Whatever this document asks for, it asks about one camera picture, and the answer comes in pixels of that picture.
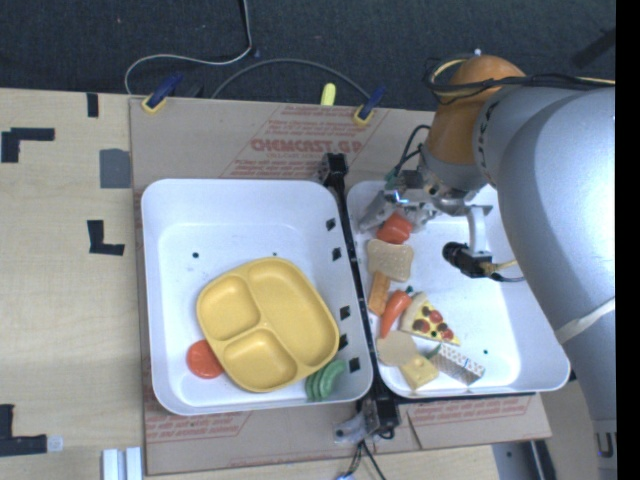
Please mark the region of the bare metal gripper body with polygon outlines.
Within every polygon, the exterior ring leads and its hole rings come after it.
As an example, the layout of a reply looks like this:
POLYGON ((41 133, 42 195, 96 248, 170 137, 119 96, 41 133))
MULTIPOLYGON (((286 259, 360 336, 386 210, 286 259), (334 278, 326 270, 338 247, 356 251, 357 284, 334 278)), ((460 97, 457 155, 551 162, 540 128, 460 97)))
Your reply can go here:
POLYGON ((385 176, 385 189, 397 193, 400 206, 431 206, 436 214, 461 217, 481 189, 481 173, 475 167, 393 169, 385 176))

